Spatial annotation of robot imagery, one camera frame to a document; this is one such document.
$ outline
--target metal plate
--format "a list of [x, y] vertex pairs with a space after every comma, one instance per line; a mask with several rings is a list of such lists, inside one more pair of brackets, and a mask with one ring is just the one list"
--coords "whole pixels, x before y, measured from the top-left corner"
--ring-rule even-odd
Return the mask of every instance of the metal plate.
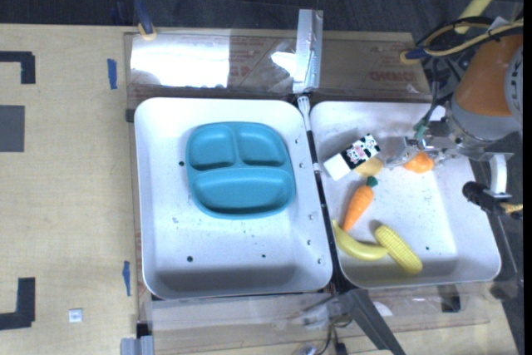
[[[275, 129], [293, 165], [292, 203], [269, 217], [217, 219], [192, 200], [185, 147], [202, 125]], [[333, 267], [303, 118], [283, 101], [151, 98], [135, 112], [143, 274], [160, 298], [308, 292]]]
[[[323, 163], [345, 146], [371, 132], [382, 160], [394, 154], [404, 136], [428, 111], [428, 104], [330, 101], [311, 110], [318, 160]], [[342, 223], [353, 191], [364, 183], [356, 171], [333, 180], [322, 173], [332, 219]], [[465, 157], [448, 160], [418, 175], [399, 166], [377, 176], [375, 199], [355, 223], [350, 235], [373, 242], [378, 224], [393, 228], [417, 253], [423, 270], [404, 273], [390, 256], [363, 262], [339, 252], [342, 271], [358, 287], [390, 288], [424, 284], [489, 281], [500, 270], [500, 254], [486, 214], [468, 203], [461, 189], [475, 180]]]

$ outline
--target wooden surface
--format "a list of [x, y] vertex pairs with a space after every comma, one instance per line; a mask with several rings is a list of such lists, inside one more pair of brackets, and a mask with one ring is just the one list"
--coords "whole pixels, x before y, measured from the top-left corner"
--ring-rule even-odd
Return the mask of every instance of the wooden surface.
[[[126, 27], [0, 25], [0, 50], [32, 51], [37, 84], [20, 84], [18, 64], [0, 63], [0, 104], [26, 107], [23, 153], [0, 153], [0, 313], [12, 312], [17, 279], [35, 277], [36, 321], [0, 331], [0, 354], [120, 353], [138, 313], [131, 158], [125, 121]], [[110, 89], [108, 58], [117, 62]], [[131, 294], [122, 277], [131, 262]], [[69, 323], [68, 310], [83, 309]], [[459, 328], [397, 333], [408, 354], [517, 353], [504, 311]], [[350, 353], [375, 351], [347, 338]], [[298, 344], [217, 351], [290, 354]]]

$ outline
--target blue tape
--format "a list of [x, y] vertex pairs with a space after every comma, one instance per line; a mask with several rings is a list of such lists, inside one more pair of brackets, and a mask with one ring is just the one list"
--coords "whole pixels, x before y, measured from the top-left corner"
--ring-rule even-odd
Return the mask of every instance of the blue tape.
[[116, 61], [114, 59], [107, 58], [107, 76], [109, 77], [109, 84], [111, 89], [117, 89], [116, 85]]
[[130, 263], [124, 260], [124, 268], [122, 269], [122, 276], [124, 277], [124, 283], [126, 284], [126, 292], [128, 297], [131, 296], [131, 272]]

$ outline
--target blue tray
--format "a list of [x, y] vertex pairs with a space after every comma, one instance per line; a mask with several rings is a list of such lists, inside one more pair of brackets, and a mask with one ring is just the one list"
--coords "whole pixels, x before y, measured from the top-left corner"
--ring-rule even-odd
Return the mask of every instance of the blue tray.
[[217, 218], [276, 214], [295, 195], [286, 146], [274, 129], [260, 123], [198, 127], [187, 140], [186, 171], [194, 202]]

